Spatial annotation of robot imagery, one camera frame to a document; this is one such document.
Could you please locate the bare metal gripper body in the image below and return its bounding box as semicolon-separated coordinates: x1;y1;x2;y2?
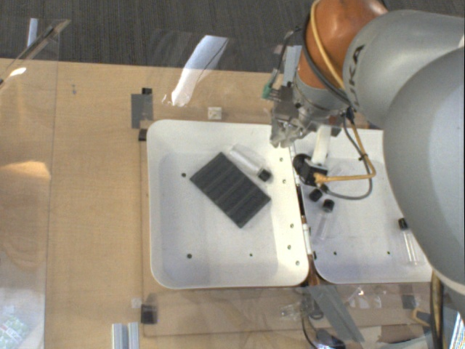
270;84;345;132

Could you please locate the clear bottle with black cap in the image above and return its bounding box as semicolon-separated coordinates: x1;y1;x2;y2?
397;217;421;267
312;198;336;242
228;144;273;182

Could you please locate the dark grey ribbed mat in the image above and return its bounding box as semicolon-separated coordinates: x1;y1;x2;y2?
189;151;273;230

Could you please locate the thin black and white rod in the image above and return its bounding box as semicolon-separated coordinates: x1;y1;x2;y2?
289;147;320;286

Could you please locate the white plastic tray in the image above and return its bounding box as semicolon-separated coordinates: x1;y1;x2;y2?
290;127;436;285
146;119;311;291

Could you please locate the black cylinder on white bracket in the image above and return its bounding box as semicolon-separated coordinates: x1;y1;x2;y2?
292;125;332;188

